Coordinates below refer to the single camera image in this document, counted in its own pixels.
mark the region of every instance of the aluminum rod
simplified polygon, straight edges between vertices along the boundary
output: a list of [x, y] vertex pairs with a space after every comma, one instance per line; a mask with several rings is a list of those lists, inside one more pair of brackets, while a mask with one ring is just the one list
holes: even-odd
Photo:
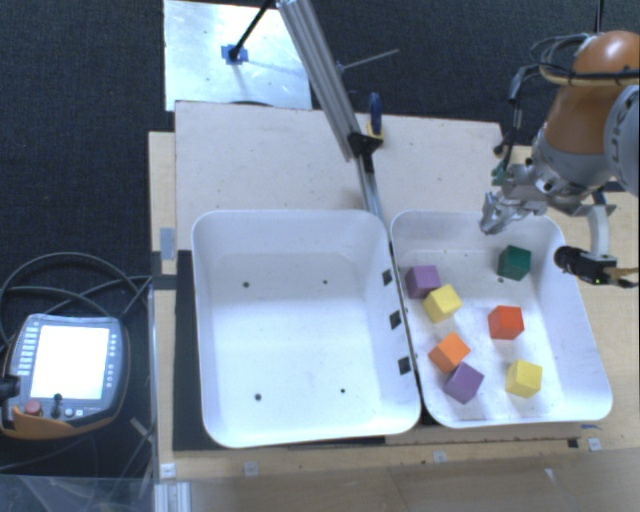
[[338, 69], [340, 70], [341, 73], [344, 73], [347, 69], [362, 66], [364, 64], [369, 64], [371, 62], [375, 62], [376, 60], [384, 59], [385, 57], [391, 57], [396, 53], [400, 53], [400, 50], [398, 48], [396, 48], [395, 50], [389, 50], [388, 52], [379, 53], [371, 57], [367, 57], [366, 59], [357, 60], [355, 62], [351, 62], [350, 64], [339, 64]]
[[281, 0], [277, 7], [345, 159], [357, 157], [365, 208], [384, 223], [375, 174], [366, 169], [371, 154], [356, 155], [349, 144], [349, 135], [362, 132], [311, 1]]

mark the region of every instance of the metal pole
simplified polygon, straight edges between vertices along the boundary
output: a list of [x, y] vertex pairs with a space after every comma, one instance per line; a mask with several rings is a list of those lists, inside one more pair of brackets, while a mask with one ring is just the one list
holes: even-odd
[[379, 53], [372, 57], [367, 57], [366, 59], [352, 62], [351, 64], [338, 64], [338, 69], [340, 70], [341, 73], [344, 73], [347, 69], [355, 68], [356, 66], [362, 66], [363, 64], [369, 64], [370, 62], [376, 61], [378, 59], [383, 59], [385, 57], [391, 57], [391, 55], [395, 55], [396, 53], [399, 53], [399, 52], [400, 50], [396, 48], [395, 50]]
[[350, 145], [349, 138], [362, 132], [311, 1], [280, 0], [278, 7], [345, 159], [358, 160], [365, 207], [384, 222], [371, 151], [361, 146], [354, 151]]
[[264, 3], [262, 4], [262, 7], [260, 7], [260, 10], [258, 11], [258, 14], [256, 14], [255, 18], [253, 18], [251, 25], [249, 25], [249, 28], [247, 28], [245, 33], [242, 34], [242, 37], [240, 38], [240, 41], [238, 41], [238, 44], [236, 44], [233, 48], [231, 48], [231, 50], [229, 50], [229, 59], [231, 59], [232, 62], [235, 62], [236, 60], [238, 60], [238, 55], [240, 54], [240, 49], [242, 48], [242, 45], [249, 38], [249, 36], [251, 35], [251, 32], [253, 32], [253, 29], [256, 28], [256, 25], [258, 24], [258, 22], [260, 21], [264, 13], [267, 12], [267, 9], [271, 7], [273, 2], [274, 0], [264, 1]]

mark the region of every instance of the purple cube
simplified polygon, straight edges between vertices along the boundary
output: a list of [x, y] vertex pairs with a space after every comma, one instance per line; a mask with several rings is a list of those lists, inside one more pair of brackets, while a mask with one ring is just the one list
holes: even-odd
[[424, 299], [431, 290], [440, 288], [440, 277], [435, 265], [418, 265], [413, 267], [404, 278], [407, 283], [409, 297]]
[[444, 385], [444, 392], [466, 404], [476, 396], [483, 379], [484, 375], [478, 370], [467, 363], [460, 363]]

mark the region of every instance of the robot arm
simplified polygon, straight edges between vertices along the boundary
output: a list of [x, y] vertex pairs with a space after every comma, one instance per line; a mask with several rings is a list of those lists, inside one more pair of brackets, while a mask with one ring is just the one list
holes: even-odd
[[[607, 216], [615, 206], [583, 200], [597, 198], [612, 177], [638, 196], [640, 36], [615, 31], [553, 41], [546, 51], [549, 60], [563, 45], [579, 46], [572, 69], [563, 75], [551, 62], [540, 64], [540, 74], [561, 87], [524, 164], [509, 162], [512, 138], [507, 156], [493, 173], [492, 184], [500, 190], [486, 194], [480, 228], [486, 234], [499, 233], [514, 220], [541, 215], [548, 207], [585, 216], [591, 227], [590, 252], [559, 251], [556, 263], [593, 284], [624, 286], [628, 282], [620, 279], [615, 258], [607, 256]], [[510, 99], [517, 98], [519, 85], [534, 68], [538, 66], [521, 68], [514, 77]], [[517, 117], [517, 101], [513, 103]]]

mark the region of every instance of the red cube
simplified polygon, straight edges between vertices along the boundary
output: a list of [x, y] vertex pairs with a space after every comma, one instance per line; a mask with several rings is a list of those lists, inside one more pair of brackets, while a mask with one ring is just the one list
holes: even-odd
[[489, 334], [500, 340], [513, 340], [524, 332], [522, 310], [517, 306], [497, 306], [488, 316]]

